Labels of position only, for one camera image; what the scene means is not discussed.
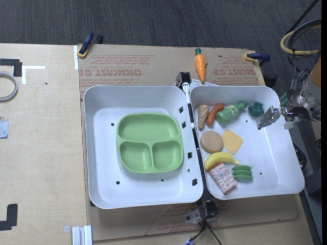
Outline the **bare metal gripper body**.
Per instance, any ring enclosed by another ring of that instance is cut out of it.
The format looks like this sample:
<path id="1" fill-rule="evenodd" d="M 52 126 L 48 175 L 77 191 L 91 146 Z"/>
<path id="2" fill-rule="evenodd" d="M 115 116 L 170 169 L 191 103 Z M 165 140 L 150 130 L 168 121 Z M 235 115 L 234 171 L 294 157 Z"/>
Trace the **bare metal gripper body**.
<path id="1" fill-rule="evenodd" d="M 321 121 L 321 105 L 307 90 L 295 95 L 289 90 L 280 97 L 281 114 L 286 121 L 314 120 Z"/>

